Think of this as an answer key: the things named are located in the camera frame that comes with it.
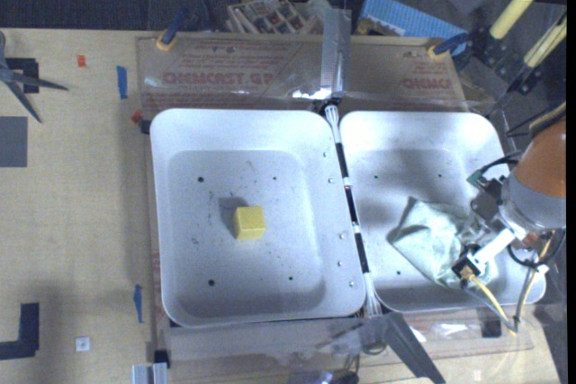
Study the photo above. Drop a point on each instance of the brown cardboard board red print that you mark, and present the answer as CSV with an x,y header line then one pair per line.
x,y
216,76

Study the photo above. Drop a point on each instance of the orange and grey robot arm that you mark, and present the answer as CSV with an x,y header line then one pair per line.
x,y
542,157

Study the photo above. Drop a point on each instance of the black cylinder on white bracket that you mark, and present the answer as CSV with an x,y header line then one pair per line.
x,y
488,249

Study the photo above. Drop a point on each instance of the white plastic tray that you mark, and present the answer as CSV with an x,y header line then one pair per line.
x,y
252,265
405,166

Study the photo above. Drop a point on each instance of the pale green cloth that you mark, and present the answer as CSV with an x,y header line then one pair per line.
x,y
427,234

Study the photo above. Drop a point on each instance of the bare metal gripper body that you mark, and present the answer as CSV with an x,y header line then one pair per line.
x,y
488,204

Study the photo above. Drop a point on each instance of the yellow cube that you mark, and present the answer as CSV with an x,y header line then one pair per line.
x,y
249,223

